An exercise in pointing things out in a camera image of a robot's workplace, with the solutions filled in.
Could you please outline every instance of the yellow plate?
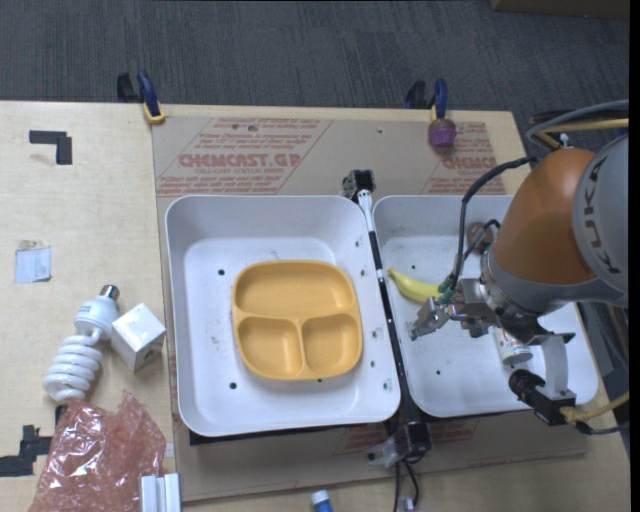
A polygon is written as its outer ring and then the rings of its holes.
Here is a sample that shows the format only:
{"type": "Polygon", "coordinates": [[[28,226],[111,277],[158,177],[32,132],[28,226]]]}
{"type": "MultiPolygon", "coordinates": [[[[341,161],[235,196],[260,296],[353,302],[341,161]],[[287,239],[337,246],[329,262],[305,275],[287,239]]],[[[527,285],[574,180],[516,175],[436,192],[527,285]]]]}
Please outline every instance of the yellow plate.
{"type": "Polygon", "coordinates": [[[242,360],[268,379],[335,377],[362,354],[362,323],[351,280],[336,265],[275,260],[245,267],[232,291],[242,360]]]}

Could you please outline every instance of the small sticker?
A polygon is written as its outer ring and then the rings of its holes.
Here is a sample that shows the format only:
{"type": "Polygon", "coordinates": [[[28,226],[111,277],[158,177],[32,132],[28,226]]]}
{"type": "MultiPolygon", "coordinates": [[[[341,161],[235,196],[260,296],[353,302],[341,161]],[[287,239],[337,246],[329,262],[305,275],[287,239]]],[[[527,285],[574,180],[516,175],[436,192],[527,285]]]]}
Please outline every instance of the small sticker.
{"type": "Polygon", "coordinates": [[[43,242],[23,240],[16,250],[16,284],[39,283],[51,279],[51,247],[43,242]]]}
{"type": "Polygon", "coordinates": [[[164,449],[164,456],[167,458],[172,458],[176,456],[176,450],[173,443],[167,443],[164,449]]]}

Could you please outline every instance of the white cube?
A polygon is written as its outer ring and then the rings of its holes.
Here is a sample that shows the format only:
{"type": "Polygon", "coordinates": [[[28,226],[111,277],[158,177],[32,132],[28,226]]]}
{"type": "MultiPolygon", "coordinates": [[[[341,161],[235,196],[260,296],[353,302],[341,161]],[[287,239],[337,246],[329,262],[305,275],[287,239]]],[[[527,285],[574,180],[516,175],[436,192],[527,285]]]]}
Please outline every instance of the white cube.
{"type": "Polygon", "coordinates": [[[138,304],[112,324],[111,347],[132,372],[162,352],[166,329],[145,304],[138,304]]]}

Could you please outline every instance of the purple object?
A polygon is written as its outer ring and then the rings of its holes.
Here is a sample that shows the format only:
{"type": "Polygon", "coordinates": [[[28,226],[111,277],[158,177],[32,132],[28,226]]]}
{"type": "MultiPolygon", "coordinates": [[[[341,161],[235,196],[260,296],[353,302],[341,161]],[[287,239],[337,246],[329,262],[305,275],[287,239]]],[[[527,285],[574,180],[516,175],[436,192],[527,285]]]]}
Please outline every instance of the purple object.
{"type": "Polygon", "coordinates": [[[456,125],[446,118],[434,119],[429,125],[429,142],[436,148],[453,145],[456,138],[456,125]]]}

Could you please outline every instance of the black bracket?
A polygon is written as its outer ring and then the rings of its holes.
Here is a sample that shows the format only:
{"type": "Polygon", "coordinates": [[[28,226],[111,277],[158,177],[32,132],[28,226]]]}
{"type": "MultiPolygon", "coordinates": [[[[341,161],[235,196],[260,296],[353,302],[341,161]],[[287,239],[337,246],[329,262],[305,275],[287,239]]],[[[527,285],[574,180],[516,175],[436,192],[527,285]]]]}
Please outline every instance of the black bracket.
{"type": "Polygon", "coordinates": [[[71,165],[73,163],[71,137],[67,137],[67,132],[30,130],[29,142],[31,144],[55,144],[56,163],[58,165],[71,165]]]}
{"type": "Polygon", "coordinates": [[[358,192],[368,190],[373,192],[376,188],[372,171],[353,170],[342,180],[342,193],[347,199],[358,203],[358,192]]]}
{"type": "Polygon", "coordinates": [[[40,437],[40,429],[33,425],[22,427],[22,441],[18,455],[0,457],[0,477],[33,475],[33,463],[38,455],[47,455],[51,437],[40,437]]]}

